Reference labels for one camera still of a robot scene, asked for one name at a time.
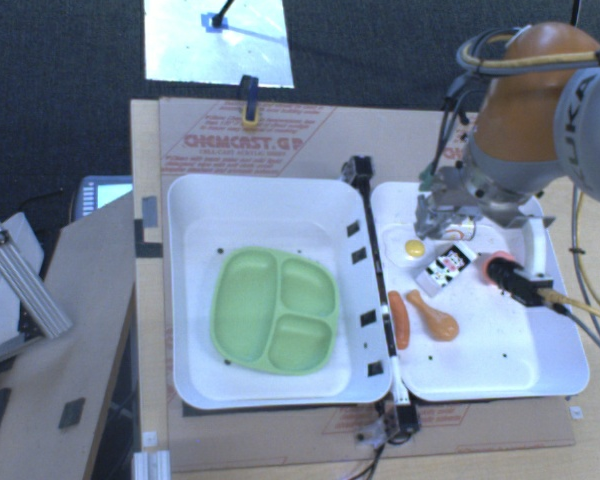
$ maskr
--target yellow cable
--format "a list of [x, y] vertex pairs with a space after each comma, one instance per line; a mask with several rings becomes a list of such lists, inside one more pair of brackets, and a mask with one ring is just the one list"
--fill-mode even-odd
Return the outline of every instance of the yellow cable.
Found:
[[[498, 38], [505, 38], [512, 36], [497, 36]], [[474, 57], [469, 54], [471, 45], [466, 45], [462, 49], [462, 59], [473, 66], [481, 66], [485, 68], [521, 68], [529, 66], [541, 66], [544, 64], [562, 64], [572, 62], [590, 62], [599, 61], [599, 57], [596, 56], [596, 52], [580, 52], [580, 53], [561, 53], [554, 55], [538, 55], [535, 57], [525, 57], [522, 59], [511, 59], [511, 60], [483, 60], [478, 57]]]
[[592, 315], [600, 318], [600, 310], [585, 304], [584, 302], [580, 302], [578, 300], [567, 297], [566, 295], [562, 295], [561, 293], [555, 291], [552, 288], [540, 288], [538, 290], [538, 295], [542, 297], [546, 302], [549, 303], [558, 303], [558, 304], [570, 304], [572, 306], [578, 307], [591, 313]]
[[500, 43], [502, 41], [509, 41], [512, 37], [515, 37], [516, 34], [498, 34], [496, 36], [492, 36], [487, 39], [487, 43]]

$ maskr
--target metal plate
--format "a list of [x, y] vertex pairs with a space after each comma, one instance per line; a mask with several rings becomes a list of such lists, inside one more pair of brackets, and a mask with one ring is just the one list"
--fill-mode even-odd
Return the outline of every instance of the metal plate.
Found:
[[226, 1], [144, 0], [147, 79], [293, 88], [282, 0], [235, 0], [214, 29]]

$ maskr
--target wooden table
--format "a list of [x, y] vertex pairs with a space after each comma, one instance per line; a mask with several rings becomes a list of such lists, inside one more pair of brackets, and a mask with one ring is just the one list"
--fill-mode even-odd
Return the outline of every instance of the wooden table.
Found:
[[[283, 167], [282, 176], [335, 177], [334, 162], [338, 166], [351, 154], [371, 154], [376, 162], [378, 180], [411, 180], [428, 162], [434, 147], [440, 114], [436, 112], [401, 111], [401, 119], [408, 117], [408, 129], [393, 129], [393, 118], [397, 111], [357, 111], [346, 109], [349, 117], [348, 129], [342, 129], [341, 139], [335, 146], [321, 147], [311, 144], [294, 157], [291, 164]], [[356, 123], [356, 116], [366, 116]], [[399, 140], [387, 145], [374, 144], [380, 139], [371, 136], [365, 144], [352, 130], [368, 124], [373, 117], [382, 128], [382, 137], [393, 131]], [[160, 126], [157, 101], [135, 101], [132, 103], [133, 173], [136, 223], [142, 222], [143, 199], [156, 195], [154, 209], [160, 215]], [[411, 155], [396, 155], [396, 147], [404, 145]], [[550, 185], [542, 200], [546, 214], [557, 216], [551, 228], [551, 236], [570, 294], [577, 296], [578, 289], [572, 269], [570, 247], [571, 183], [565, 179]], [[147, 244], [162, 241], [160, 219], [143, 230]], [[588, 200], [584, 208], [582, 242], [587, 251], [584, 262], [600, 293], [600, 204]], [[162, 264], [151, 258], [137, 260], [137, 318], [139, 331], [140, 373], [140, 426], [143, 432], [143, 450], [151, 452], [169, 448], [167, 394], [165, 386], [164, 345], [164, 287]], [[437, 478], [437, 479], [492, 479], [492, 478], [600, 478], [600, 350], [583, 335], [582, 338], [590, 363], [591, 380], [586, 390], [569, 401], [573, 414], [582, 418], [572, 421], [575, 446], [543, 448], [534, 450], [492, 451], [489, 453], [454, 454], [409, 458], [391, 458], [380, 461], [375, 478]], [[287, 465], [228, 469], [222, 471], [198, 471], [174, 473], [173, 478], [184, 479], [263, 479], [263, 478], [348, 478], [359, 472], [366, 461], [331, 462], [322, 464]]]

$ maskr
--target black stand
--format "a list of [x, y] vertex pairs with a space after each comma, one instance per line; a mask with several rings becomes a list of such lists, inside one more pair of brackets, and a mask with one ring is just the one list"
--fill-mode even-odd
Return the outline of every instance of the black stand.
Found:
[[220, 12], [218, 14], [216, 14], [213, 18], [211, 18], [211, 25], [213, 25], [213, 28], [221, 28], [222, 27], [222, 19], [224, 18], [224, 15], [229, 10], [229, 7], [231, 7], [231, 4], [233, 3], [233, 1], [234, 0], [227, 0], [227, 2], [224, 4], [224, 6], [220, 10]]

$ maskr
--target white tray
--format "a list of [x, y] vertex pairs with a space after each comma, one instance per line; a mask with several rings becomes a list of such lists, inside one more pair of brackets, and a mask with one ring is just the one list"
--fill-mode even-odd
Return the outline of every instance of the white tray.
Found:
[[[202, 409], [369, 403], [389, 390], [391, 372], [364, 208], [335, 180], [192, 174], [168, 193], [174, 382]], [[347, 227], [359, 231], [348, 236]], [[320, 371], [284, 376], [225, 364], [210, 336], [213, 291], [224, 257], [246, 246], [280, 249], [320, 262], [340, 291], [331, 359]], [[367, 258], [352, 262], [352, 253]], [[376, 321], [360, 316], [375, 310]], [[382, 373], [369, 376], [380, 362]]]
[[[401, 257], [413, 231], [418, 195], [415, 183], [384, 183], [372, 194], [378, 242], [387, 291], [418, 288], [414, 278], [449, 242], [426, 241], [428, 254], [418, 262]], [[532, 199], [526, 214], [542, 215]], [[524, 261], [520, 230], [502, 230], [488, 219], [478, 223], [466, 244], [484, 260], [504, 250]], [[564, 283], [547, 235], [547, 273], [564, 293]], [[408, 305], [411, 342], [400, 351], [402, 379], [411, 392], [430, 401], [573, 395], [589, 380], [589, 367], [576, 325], [545, 307], [525, 308], [487, 285], [481, 258], [465, 269], [431, 306], [452, 314], [460, 334], [451, 342], [431, 339], [415, 308]]]

